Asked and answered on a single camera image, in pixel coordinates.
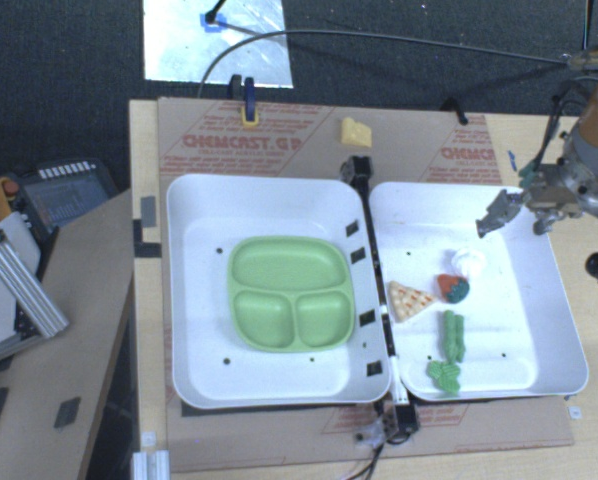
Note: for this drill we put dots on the green divided plate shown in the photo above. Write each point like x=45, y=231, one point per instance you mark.
x=289, y=293

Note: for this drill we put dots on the thin black and white rod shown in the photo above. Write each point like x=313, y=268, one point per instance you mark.
x=376, y=273

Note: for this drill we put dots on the white crumpled toy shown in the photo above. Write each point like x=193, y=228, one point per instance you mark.
x=469, y=262

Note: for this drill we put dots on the white plastic tray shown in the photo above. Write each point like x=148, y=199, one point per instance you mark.
x=524, y=328
x=204, y=293

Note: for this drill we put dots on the green lettuce leaf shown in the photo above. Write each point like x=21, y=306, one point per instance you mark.
x=445, y=375

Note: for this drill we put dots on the brown cardboard board red print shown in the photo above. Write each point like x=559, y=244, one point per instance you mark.
x=299, y=133

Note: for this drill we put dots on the green asparagus bundle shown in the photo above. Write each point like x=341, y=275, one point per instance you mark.
x=454, y=335

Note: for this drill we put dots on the yellow pizza slice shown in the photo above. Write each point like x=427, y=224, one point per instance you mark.
x=406, y=300

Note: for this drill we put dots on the red and green strawberry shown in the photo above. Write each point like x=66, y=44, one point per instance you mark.
x=451, y=287

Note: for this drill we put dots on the yellow cheese wedge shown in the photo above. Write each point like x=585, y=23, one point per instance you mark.
x=355, y=133

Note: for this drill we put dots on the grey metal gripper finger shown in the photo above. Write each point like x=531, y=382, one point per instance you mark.
x=546, y=223
x=498, y=213

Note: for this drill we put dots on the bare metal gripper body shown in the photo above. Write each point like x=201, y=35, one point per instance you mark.
x=564, y=193

